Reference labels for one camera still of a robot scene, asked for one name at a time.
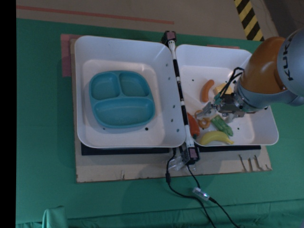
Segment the white plastic container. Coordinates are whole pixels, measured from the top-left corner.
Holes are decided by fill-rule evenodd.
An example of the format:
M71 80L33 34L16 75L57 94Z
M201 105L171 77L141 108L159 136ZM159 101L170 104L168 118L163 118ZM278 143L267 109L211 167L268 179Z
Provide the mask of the white plastic container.
M194 114L205 104L200 91L209 79L215 86L227 81L236 67L250 58L248 51L216 47L181 45L176 48L181 87L187 112ZM77 134L80 141L93 148L177 147L186 134L181 103L170 50L161 43L83 36L75 43ZM146 125L110 129L95 119L89 99L88 84L99 73L114 70L133 71L148 82L155 103L155 116ZM212 89L209 98L214 97ZM235 145L272 145L278 132L271 108L246 114L229 124ZM212 127L201 130L210 131ZM213 142L212 146L224 145Z

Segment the green table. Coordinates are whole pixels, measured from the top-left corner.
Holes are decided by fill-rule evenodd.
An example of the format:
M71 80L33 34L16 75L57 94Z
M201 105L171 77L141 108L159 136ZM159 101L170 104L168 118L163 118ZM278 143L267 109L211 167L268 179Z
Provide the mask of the green table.
M41 227L45 210L63 206L69 227L211 227L195 200L172 193L164 178L76 183L72 84L61 74L61 34L160 41L163 32L17 19L16 227ZM260 42L178 34L177 45L239 46ZM272 171L199 176L243 227L300 227L304 219L304 106L272 106L279 141ZM172 179L189 194L192 177ZM232 227L206 203L215 225Z

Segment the hazard tape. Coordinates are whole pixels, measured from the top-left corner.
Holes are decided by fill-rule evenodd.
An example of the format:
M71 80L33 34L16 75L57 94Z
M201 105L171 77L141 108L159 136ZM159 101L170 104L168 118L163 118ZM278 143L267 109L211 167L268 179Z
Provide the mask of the hazard tape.
M264 41L257 17L250 0L234 0L247 40Z

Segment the gray floor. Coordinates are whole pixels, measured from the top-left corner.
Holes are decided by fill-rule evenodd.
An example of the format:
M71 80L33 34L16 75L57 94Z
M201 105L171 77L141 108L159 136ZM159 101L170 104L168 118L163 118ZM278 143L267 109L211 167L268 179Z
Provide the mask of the gray floor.
M303 0L250 1L264 38L303 26ZM23 19L246 39L233 0L16 0L16 5ZM288 20L278 16L282 11Z

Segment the blue plate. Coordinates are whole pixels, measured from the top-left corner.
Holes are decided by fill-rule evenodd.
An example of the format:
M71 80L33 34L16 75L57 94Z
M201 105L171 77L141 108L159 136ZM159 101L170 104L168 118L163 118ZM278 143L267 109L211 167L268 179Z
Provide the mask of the blue plate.
M90 81L89 95L95 119L105 127L136 127L147 124L155 115L150 87L135 72L97 74Z

